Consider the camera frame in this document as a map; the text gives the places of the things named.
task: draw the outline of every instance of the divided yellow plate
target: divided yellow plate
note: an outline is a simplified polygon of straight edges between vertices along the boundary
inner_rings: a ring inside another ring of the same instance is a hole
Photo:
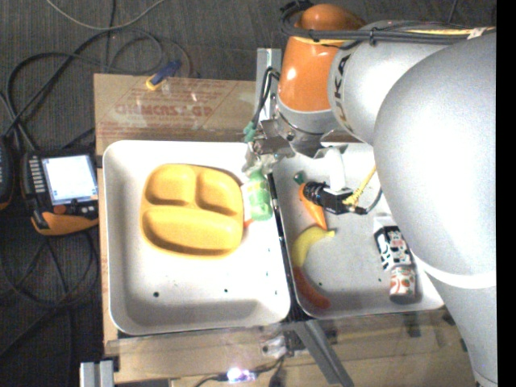
[[[243,199],[229,173],[163,164],[148,176],[140,230],[155,247],[190,256],[226,256],[243,234]]]

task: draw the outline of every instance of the gray floor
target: gray floor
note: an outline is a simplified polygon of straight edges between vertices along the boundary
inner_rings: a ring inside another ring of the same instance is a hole
[[[110,25],[113,0],[53,1],[83,23],[97,27]],[[156,1],[116,0],[112,24],[130,22]],[[182,60],[180,76],[250,81],[256,75],[257,48],[284,48],[286,38],[279,29],[280,8],[291,1],[168,0],[132,27],[154,35],[161,42],[164,54],[161,64]],[[340,4],[368,23],[386,19],[446,21],[454,2],[312,1]],[[494,24],[496,3],[497,0],[458,0],[452,22],[466,26]],[[66,19],[45,0],[0,0],[0,10],[0,91],[5,95],[9,90],[15,109],[21,110],[66,58],[62,54],[77,50],[98,32]],[[160,58],[155,45],[149,40],[133,41],[136,36],[141,36],[141,32],[121,30],[95,39],[81,54],[106,63],[106,41],[109,41],[109,66],[74,60],[44,92],[45,96],[27,108],[24,124],[36,147],[60,148],[94,126],[93,73],[141,74],[156,65]],[[0,128],[4,130],[9,118],[1,106],[0,110]],[[89,135],[79,144],[93,140]],[[2,266],[12,277],[23,274],[41,242],[26,215],[19,198],[0,214]],[[98,232],[89,233],[96,243]],[[89,265],[85,237],[55,239],[52,247],[64,275],[73,285]],[[88,279],[94,283],[94,271]],[[55,300],[62,294],[48,249],[27,285],[45,299]],[[0,273],[0,294],[5,292],[5,286]],[[0,298],[0,386],[61,386],[66,385],[67,379],[70,385],[78,385],[78,363],[102,358],[99,286],[95,285],[94,291],[69,310],[71,315],[67,310],[42,310],[34,302],[16,295]]]

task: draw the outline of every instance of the cardboard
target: cardboard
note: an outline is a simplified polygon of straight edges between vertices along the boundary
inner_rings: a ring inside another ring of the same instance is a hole
[[[122,139],[239,142],[255,111],[254,81],[94,75],[97,154]]]

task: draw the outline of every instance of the screen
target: screen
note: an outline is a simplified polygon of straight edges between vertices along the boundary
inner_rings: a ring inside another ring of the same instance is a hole
[[[88,155],[42,158],[53,205],[98,199],[97,180]]]

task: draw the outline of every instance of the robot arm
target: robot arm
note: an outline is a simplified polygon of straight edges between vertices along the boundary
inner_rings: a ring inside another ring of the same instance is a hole
[[[296,8],[296,23],[284,15],[292,36],[275,135],[310,157],[335,130],[372,145],[385,199],[455,319],[476,379],[497,385],[496,30],[364,25],[309,2],[286,11]]]

